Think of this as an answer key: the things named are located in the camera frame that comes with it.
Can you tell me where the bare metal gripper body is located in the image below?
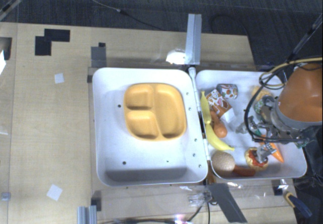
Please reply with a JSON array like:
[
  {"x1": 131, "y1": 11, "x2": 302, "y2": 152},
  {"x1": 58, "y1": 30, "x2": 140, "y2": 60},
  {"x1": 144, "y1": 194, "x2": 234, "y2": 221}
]
[{"x1": 259, "y1": 96, "x2": 305, "y2": 145}]

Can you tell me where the red and yellow toy pastry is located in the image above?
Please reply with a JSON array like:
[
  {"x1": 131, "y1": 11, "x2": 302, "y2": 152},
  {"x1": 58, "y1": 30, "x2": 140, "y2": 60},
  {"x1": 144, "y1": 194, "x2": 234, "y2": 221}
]
[{"x1": 244, "y1": 147, "x2": 269, "y2": 172}]

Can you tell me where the orange carrot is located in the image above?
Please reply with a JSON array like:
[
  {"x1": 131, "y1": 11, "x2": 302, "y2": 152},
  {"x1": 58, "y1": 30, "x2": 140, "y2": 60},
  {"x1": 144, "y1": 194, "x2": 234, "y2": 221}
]
[
  {"x1": 261, "y1": 134, "x2": 285, "y2": 163},
  {"x1": 210, "y1": 110, "x2": 228, "y2": 139}
]

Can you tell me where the white plastic tray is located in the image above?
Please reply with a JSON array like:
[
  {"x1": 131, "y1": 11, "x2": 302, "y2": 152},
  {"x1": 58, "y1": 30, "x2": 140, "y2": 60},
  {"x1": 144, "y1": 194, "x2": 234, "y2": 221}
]
[
  {"x1": 92, "y1": 67, "x2": 209, "y2": 187},
  {"x1": 195, "y1": 70, "x2": 308, "y2": 181}
]

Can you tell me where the green and white can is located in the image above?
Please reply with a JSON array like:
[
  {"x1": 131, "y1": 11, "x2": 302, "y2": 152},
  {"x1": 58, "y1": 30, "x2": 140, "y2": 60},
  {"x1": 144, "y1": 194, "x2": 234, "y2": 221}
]
[{"x1": 253, "y1": 99, "x2": 265, "y2": 116}]

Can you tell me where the red sausage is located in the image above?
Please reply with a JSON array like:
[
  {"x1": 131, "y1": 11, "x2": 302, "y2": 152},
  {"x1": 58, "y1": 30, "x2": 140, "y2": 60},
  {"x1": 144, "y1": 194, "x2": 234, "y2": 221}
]
[{"x1": 232, "y1": 164, "x2": 257, "y2": 177}]

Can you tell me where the yellow banana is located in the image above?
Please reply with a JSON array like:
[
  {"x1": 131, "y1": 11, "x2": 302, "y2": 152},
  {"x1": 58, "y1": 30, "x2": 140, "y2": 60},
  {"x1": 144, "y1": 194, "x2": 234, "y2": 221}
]
[
  {"x1": 205, "y1": 122, "x2": 236, "y2": 152},
  {"x1": 200, "y1": 90, "x2": 212, "y2": 125}
]

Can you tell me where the white and orange printed carton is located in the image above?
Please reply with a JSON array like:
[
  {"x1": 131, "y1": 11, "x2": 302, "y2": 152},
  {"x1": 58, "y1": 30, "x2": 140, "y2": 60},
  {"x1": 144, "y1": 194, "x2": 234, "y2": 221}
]
[{"x1": 205, "y1": 88, "x2": 237, "y2": 123}]

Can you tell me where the tan biscuit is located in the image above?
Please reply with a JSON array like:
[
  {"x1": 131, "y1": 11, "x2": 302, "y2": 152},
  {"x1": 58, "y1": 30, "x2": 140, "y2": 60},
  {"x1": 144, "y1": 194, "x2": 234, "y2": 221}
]
[{"x1": 250, "y1": 86, "x2": 274, "y2": 103}]

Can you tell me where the small printed can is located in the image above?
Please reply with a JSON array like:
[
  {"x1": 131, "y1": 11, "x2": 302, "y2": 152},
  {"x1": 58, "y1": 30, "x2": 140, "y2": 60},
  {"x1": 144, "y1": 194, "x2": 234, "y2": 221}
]
[{"x1": 216, "y1": 83, "x2": 239, "y2": 100}]

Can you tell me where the round brown bread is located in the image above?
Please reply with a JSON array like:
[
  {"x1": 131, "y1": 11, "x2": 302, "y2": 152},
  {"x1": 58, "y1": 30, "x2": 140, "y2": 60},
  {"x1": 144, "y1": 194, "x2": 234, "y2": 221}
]
[{"x1": 211, "y1": 151, "x2": 236, "y2": 177}]

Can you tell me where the orange divided plate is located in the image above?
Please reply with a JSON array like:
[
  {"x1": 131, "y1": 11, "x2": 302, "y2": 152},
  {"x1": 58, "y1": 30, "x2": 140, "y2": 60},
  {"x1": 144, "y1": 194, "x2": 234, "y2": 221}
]
[{"x1": 123, "y1": 83, "x2": 188, "y2": 142}]

